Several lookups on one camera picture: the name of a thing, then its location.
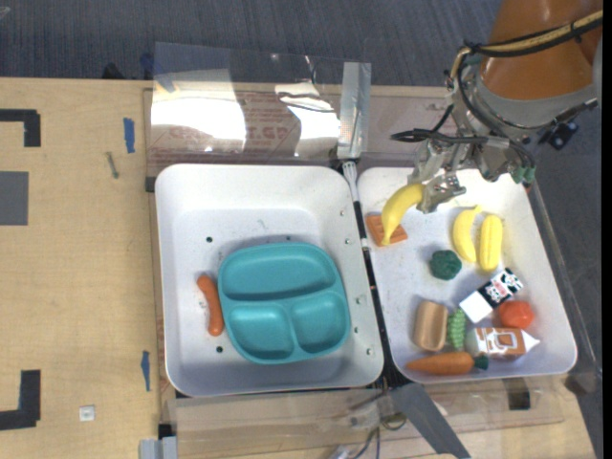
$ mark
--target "red tomato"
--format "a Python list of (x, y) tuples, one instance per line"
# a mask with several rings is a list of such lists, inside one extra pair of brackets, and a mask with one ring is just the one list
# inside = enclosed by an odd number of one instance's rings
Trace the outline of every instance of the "red tomato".
[(534, 312), (527, 301), (506, 301), (497, 309), (501, 324), (524, 330), (534, 320)]

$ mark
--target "white plastic container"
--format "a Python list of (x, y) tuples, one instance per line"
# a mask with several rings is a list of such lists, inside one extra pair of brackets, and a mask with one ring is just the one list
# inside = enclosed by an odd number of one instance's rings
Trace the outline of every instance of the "white plastic container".
[[(383, 370), (376, 321), (350, 189), (321, 166), (176, 164), (155, 184), (164, 295), (165, 364), (189, 396), (365, 386)], [(230, 253), (264, 243), (307, 242), (339, 269), (351, 331), (335, 352), (262, 365), (232, 347), (227, 332), (207, 333), (196, 285), (216, 279)]]
[[(363, 172), (358, 182), (363, 214), (381, 212), (386, 199), (406, 184), (411, 171), (411, 168), (378, 167)], [(577, 346), (524, 187), (515, 184), (509, 175), (495, 183), (487, 182), (477, 170), (461, 170), (457, 177), (468, 192), (440, 205), (430, 214), (409, 209), (402, 221), (408, 234), (406, 241), (383, 248), (369, 242), (395, 365), (408, 379), (420, 383), (567, 372), (576, 363)], [(431, 355), (417, 347), (410, 337), (419, 303), (428, 299), (454, 311), (465, 297), (494, 274), (484, 273), (477, 264), (465, 261), (461, 272), (451, 281), (437, 279), (429, 271), (428, 261), (435, 251), (454, 250), (451, 229), (455, 216), (461, 209), (475, 205), (482, 207), (473, 226), (476, 243), (478, 227), (486, 213), (497, 214), (502, 219), (503, 245), (498, 270), (508, 267), (524, 283), (525, 287), (514, 299), (527, 300), (531, 304), (535, 320), (527, 331), (541, 343), (515, 361), (491, 360), (487, 371), (475, 369), (462, 376), (431, 376), (405, 369), (409, 361)], [(479, 321), (478, 326), (499, 326), (499, 321), (493, 313)]]

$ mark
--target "banana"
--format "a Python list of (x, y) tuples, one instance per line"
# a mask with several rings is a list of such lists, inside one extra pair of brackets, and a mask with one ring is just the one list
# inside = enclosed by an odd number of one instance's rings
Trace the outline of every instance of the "banana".
[(381, 214), (382, 229), (384, 230), (384, 238), (381, 242), (383, 245), (389, 244), (391, 234), (402, 223), (405, 212), (423, 200), (424, 189), (423, 184), (410, 184), (399, 188), (389, 197), (382, 208)]
[(499, 265), (501, 254), (502, 224), (494, 214), (488, 214), (480, 227), (478, 264), (483, 271), (492, 272)]
[(464, 209), (455, 218), (452, 224), (452, 243), (459, 256), (468, 262), (476, 261), (476, 247), (471, 241), (471, 225), (476, 214), (482, 209), (476, 206), (474, 209)]

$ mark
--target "carrot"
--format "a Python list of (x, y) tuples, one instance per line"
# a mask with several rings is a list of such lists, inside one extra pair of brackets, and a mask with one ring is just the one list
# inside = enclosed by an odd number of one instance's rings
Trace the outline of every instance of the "carrot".
[(474, 367), (474, 359), (468, 352), (446, 352), (411, 361), (407, 369), (423, 371), (438, 376), (468, 374)]
[(214, 337), (218, 337), (223, 332), (225, 325), (223, 313), (221, 313), (221, 302), (219, 301), (217, 286), (210, 277), (201, 275), (198, 278), (198, 287), (204, 293), (208, 303), (208, 332)]

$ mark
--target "teal tray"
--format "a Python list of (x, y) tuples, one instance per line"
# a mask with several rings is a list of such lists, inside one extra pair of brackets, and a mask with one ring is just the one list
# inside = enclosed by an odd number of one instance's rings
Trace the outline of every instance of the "teal tray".
[(338, 269), (308, 243), (235, 251), (221, 264), (218, 292), (229, 339), (249, 361), (280, 364), (333, 352), (350, 329)]

